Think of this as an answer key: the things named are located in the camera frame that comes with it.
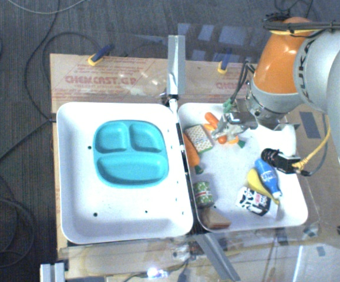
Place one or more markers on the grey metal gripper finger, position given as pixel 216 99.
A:
pixel 219 128
pixel 232 130

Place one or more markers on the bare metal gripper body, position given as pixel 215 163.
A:
pixel 244 119

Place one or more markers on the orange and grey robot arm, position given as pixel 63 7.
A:
pixel 278 63

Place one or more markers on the small orange carrot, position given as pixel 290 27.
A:
pixel 209 127
pixel 236 141
pixel 211 118

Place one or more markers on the green patterned packet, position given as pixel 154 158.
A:
pixel 199 138

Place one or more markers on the large orange carrot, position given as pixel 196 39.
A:
pixel 191 153

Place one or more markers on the white plastic tray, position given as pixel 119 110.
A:
pixel 122 210
pixel 231 169

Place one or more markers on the blue bottle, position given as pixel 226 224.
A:
pixel 266 173

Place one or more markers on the yellow banana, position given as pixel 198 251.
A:
pixel 255 182

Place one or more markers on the green can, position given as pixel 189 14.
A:
pixel 203 194

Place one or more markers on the black and white carton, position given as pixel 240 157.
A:
pixel 253 201

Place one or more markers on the brown bread slice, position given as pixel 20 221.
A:
pixel 215 220

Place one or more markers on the blue divided plate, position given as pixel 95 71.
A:
pixel 130 169

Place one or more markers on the brown cardboard board red print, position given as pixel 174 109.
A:
pixel 105 78

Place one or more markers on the black cylinder on white bracket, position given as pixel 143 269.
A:
pixel 279 159

